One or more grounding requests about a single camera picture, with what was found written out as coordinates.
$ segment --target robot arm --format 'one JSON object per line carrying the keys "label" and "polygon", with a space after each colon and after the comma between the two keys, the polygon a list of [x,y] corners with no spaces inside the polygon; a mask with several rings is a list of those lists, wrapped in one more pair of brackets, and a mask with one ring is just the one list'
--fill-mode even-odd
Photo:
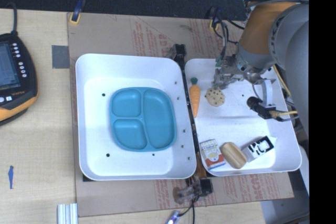
{"label": "robot arm", "polygon": [[261,75],[277,64],[308,135],[308,0],[248,0],[250,13],[234,57],[224,56],[213,87],[248,80],[260,84]]}

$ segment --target cardboard sheet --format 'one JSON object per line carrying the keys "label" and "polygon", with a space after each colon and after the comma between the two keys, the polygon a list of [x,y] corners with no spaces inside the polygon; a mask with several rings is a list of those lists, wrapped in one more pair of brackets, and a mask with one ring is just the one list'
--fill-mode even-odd
{"label": "cardboard sheet", "polygon": [[[185,44],[186,62],[193,58],[216,58],[223,42],[209,24],[206,19],[88,13],[81,14],[79,24],[68,23],[76,195],[80,217],[185,208],[189,204],[179,205],[173,199],[174,188],[186,187],[183,179],[93,182],[83,177],[78,155],[75,77],[78,57],[87,53],[166,57],[174,44]],[[229,23],[228,29],[229,39],[237,41],[242,30]],[[233,53],[235,46],[231,45],[228,50]],[[212,177],[212,184],[214,192],[200,199],[195,206],[293,197],[288,173]]]}

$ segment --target gray tape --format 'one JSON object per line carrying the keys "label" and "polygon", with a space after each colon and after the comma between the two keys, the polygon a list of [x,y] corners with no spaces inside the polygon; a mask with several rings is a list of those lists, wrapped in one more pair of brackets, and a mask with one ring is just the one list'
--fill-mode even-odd
{"label": "gray tape", "polygon": [[52,68],[69,68],[69,47],[68,46],[59,46],[52,45],[51,46],[51,54],[52,54]]}

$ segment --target blue clamp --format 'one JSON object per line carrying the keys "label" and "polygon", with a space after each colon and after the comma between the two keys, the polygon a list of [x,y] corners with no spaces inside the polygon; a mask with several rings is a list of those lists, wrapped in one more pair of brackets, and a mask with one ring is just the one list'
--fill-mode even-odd
{"label": "blue clamp", "polygon": [[69,22],[73,25],[77,25],[80,19],[80,13],[82,12],[85,6],[85,0],[78,0],[75,7],[75,11],[71,13]]}
{"label": "blue clamp", "polygon": [[218,29],[218,23],[220,23],[222,21],[222,18],[220,17],[221,13],[223,12],[221,7],[217,7],[215,11],[213,11],[213,14],[211,14],[212,16],[212,20],[210,23],[210,27],[212,29],[217,30]]}

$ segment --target cookie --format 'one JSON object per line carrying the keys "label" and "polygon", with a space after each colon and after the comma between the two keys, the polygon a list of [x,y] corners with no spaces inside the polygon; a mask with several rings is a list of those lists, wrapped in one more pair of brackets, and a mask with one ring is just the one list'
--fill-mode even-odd
{"label": "cookie", "polygon": [[205,98],[212,106],[220,106],[225,102],[225,95],[223,95],[220,89],[208,89],[206,91]]}

